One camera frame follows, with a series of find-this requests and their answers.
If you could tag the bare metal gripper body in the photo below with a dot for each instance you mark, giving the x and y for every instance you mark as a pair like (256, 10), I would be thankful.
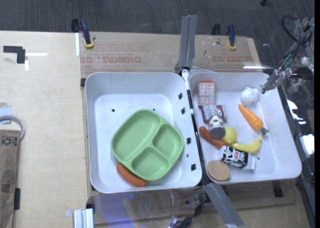
(303, 70)

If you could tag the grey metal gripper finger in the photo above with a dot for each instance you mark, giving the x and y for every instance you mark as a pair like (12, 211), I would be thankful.
(273, 78)

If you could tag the white crumpled lump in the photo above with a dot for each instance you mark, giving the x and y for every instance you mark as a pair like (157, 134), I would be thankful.
(250, 95)

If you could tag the orange carrot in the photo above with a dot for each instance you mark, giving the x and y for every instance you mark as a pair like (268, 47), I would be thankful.
(251, 118)

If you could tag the orange and white carton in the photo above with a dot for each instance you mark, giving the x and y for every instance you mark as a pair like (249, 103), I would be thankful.
(206, 93)

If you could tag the yellow toy lemon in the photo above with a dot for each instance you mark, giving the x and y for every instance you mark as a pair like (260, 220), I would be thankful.
(230, 134)

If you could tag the red and white packet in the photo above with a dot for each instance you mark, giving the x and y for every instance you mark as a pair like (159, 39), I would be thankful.
(208, 112)

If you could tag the yellow banana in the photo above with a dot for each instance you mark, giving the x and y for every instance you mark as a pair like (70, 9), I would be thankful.
(247, 147)

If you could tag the small red and white can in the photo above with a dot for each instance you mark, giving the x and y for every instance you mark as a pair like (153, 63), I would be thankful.
(217, 129)

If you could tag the white plastic tray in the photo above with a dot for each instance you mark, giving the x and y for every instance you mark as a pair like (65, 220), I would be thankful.
(275, 157)
(107, 112)

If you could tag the orange toy sausage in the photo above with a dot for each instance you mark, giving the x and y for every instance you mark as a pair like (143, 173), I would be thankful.
(130, 177)
(207, 135)

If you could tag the black and white milk carton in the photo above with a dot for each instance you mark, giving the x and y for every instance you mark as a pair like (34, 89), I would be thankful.
(235, 157)

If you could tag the tan round biscuit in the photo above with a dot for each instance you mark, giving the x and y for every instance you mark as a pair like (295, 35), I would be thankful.
(218, 170)

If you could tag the green divided plate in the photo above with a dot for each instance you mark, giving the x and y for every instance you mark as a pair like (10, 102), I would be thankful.
(135, 132)

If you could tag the brown cardboard board red print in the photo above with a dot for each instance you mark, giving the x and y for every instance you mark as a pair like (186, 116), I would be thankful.
(120, 59)

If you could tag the brown paper packet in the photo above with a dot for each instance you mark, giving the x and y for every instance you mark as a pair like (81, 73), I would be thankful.
(8, 172)

